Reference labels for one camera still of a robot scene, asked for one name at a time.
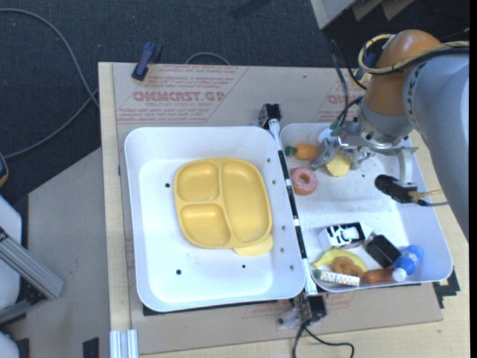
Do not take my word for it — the thin black and white rod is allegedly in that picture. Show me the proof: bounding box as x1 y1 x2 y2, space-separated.
268 117 318 296

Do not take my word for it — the brown cardboard board red print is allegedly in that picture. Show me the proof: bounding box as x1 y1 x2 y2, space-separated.
111 63 445 345

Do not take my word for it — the black block with thin wires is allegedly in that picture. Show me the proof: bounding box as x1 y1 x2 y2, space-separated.
277 294 329 330
256 102 282 129

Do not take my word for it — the orange bottle with white cap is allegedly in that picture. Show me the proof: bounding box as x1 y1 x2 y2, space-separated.
362 266 408 285

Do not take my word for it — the orange pretzel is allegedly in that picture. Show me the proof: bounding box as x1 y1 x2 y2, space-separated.
331 256 364 277

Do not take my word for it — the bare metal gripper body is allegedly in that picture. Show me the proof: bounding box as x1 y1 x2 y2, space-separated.
337 122 410 163

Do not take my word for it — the black cylinder on white bracket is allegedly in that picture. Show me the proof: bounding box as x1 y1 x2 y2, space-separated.
373 145 420 205

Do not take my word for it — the blue plastic bottle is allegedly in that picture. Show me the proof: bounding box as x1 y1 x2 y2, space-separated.
394 244 426 276

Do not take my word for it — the black box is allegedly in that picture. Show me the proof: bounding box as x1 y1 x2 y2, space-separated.
364 234 402 269

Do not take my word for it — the pale yellow wedge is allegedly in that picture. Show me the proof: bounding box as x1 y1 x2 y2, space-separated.
325 151 353 178

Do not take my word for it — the yellow banana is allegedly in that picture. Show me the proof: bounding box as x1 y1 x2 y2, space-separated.
312 248 369 272

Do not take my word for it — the white plastic tray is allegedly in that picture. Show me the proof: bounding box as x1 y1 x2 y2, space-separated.
279 122 455 294
124 125 308 313

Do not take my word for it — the yellow divided plate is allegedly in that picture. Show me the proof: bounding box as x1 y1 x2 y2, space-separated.
173 157 274 250

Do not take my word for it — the white patterned packet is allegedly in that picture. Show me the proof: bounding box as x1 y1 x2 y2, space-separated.
312 268 362 288

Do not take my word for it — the black and white carton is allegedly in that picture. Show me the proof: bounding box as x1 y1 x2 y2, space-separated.
318 221 374 252

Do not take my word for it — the pink doughnut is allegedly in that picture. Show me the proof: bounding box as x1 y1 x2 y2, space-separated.
290 166 319 197

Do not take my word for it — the orange carrot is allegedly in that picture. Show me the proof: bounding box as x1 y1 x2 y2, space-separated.
285 142 319 161

